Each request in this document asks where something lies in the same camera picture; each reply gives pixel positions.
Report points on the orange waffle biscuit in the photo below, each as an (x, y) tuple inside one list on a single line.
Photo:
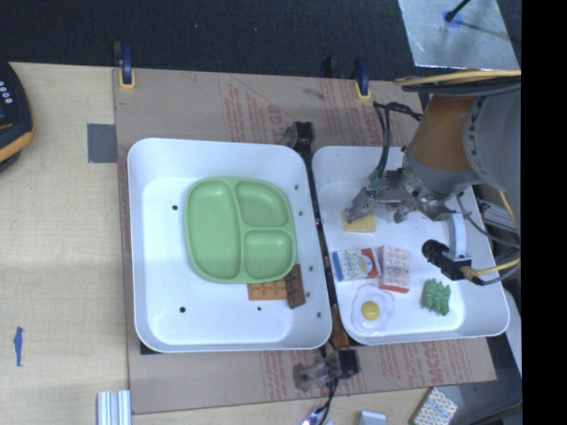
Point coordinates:
[(266, 291)]

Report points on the black cylinder on white bracket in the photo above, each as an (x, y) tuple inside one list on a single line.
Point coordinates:
[(445, 257)]

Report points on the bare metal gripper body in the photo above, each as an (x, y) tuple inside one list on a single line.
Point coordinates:
[(398, 188)]

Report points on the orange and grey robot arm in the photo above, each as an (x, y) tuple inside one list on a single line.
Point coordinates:
[(443, 140)]

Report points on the green divided plate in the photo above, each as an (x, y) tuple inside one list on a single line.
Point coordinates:
[(221, 228)]

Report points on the brown chocolate bar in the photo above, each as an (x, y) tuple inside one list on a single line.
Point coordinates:
[(296, 288)]

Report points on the white fried egg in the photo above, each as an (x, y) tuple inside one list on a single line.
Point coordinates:
[(371, 310)]

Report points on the yellow cheese slice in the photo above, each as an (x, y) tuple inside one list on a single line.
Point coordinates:
[(363, 225)]

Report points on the small white block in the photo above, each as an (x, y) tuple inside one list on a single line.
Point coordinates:
[(371, 419)]

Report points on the white plastic tray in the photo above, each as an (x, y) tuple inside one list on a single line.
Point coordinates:
[(168, 281), (443, 237)]

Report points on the brown cardboard board red print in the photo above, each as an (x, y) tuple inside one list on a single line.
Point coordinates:
[(177, 104)]

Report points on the orange patterned white box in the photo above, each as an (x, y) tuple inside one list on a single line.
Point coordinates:
[(434, 407)]

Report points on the blue and orange white carton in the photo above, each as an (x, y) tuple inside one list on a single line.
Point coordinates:
[(356, 265)]

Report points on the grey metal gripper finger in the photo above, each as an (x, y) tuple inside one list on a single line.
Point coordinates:
[(361, 206), (402, 213)]

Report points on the green pea pods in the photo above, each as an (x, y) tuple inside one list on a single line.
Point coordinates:
[(436, 297)]

